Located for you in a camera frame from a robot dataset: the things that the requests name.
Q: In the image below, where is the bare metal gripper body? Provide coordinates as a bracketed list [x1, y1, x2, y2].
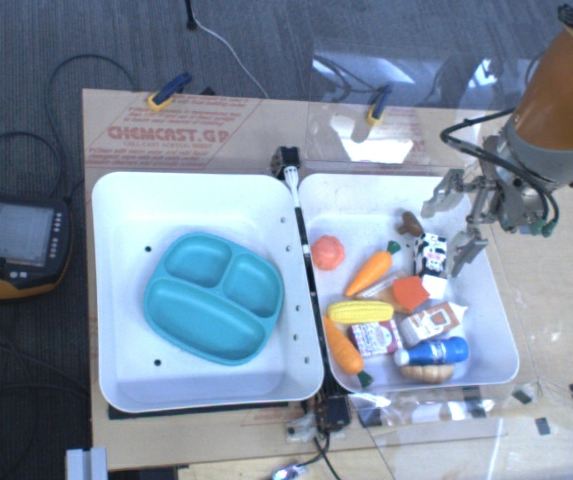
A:
[464, 134, 551, 233]

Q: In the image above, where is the black and white cow carton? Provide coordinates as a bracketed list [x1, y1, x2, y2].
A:
[411, 232, 449, 279]

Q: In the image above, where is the brown toy drumstick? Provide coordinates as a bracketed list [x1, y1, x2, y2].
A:
[396, 210, 426, 240]

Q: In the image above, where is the white cube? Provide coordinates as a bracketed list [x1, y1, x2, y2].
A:
[420, 273, 449, 301]

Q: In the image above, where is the orange wedge block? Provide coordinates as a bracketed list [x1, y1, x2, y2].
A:
[391, 274, 431, 315]

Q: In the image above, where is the white plastic tray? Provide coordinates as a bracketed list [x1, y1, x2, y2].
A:
[296, 172, 521, 395]
[90, 169, 326, 415]

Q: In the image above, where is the brown and white carton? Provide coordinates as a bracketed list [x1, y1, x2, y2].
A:
[397, 300, 469, 348]

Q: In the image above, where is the tan toy pizza slice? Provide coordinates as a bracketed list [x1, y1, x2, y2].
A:
[355, 269, 410, 315]

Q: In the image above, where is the orange carrot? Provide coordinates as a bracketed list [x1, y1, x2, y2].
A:
[343, 239, 403, 299]
[321, 314, 375, 389]

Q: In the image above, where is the blue and white bottle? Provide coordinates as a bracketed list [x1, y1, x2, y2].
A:
[393, 335, 470, 368]

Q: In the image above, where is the yellow corn cob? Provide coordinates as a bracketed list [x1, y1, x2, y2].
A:
[326, 299, 396, 326]

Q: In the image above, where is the pink round toy fruit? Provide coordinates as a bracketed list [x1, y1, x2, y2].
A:
[310, 234, 347, 272]

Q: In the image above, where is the red and white carton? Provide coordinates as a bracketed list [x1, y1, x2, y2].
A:
[347, 318, 404, 359]

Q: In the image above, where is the tan toy bread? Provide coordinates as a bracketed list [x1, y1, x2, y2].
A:
[399, 363, 455, 385]

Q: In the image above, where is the thin black and white rod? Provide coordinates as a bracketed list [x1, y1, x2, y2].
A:
[282, 165, 328, 369]

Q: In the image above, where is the blue divided plate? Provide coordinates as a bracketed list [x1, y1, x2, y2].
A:
[142, 231, 286, 368]

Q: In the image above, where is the brown cardboard board red print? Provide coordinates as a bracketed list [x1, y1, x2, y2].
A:
[81, 88, 573, 471]

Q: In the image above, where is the black block with thin wires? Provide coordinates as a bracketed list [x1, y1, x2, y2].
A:
[271, 145, 302, 180]
[312, 392, 353, 433]

